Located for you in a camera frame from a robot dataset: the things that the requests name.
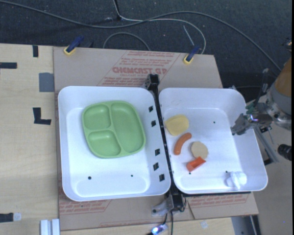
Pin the white plastic bottle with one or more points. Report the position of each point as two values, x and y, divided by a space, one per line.
236 179

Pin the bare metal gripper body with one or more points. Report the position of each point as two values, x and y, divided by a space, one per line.
262 119

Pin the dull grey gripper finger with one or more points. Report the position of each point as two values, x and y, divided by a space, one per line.
237 130
242 118

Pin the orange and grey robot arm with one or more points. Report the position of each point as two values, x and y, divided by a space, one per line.
283 89

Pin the orange sausage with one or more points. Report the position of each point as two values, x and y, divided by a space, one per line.
180 143

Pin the black cylinder on white bracket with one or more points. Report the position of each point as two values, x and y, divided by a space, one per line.
285 151

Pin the white plastic tray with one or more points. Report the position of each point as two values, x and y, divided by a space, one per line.
107 175
223 150

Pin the beige round biscuit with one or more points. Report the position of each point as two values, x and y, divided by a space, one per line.
199 150

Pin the green divided plate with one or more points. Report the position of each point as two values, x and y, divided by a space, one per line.
117 128

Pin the yellow bread slice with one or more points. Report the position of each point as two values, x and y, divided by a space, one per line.
177 125

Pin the thin black and white rod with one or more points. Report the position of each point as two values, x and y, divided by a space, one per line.
164 141

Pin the brown cardboard board red print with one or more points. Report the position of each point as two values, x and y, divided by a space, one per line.
93 67

